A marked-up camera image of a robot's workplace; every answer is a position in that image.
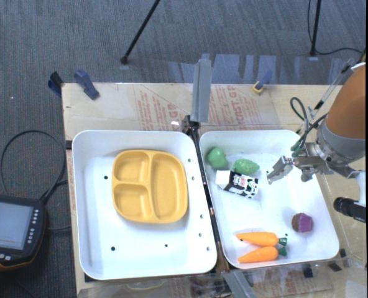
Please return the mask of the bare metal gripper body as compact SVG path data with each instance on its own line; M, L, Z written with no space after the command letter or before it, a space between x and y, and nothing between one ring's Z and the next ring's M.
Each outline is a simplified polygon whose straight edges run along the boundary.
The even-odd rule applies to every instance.
M302 173L332 173L328 165L319 154L317 154L314 143L305 143L302 147L296 148L292 152L294 165Z

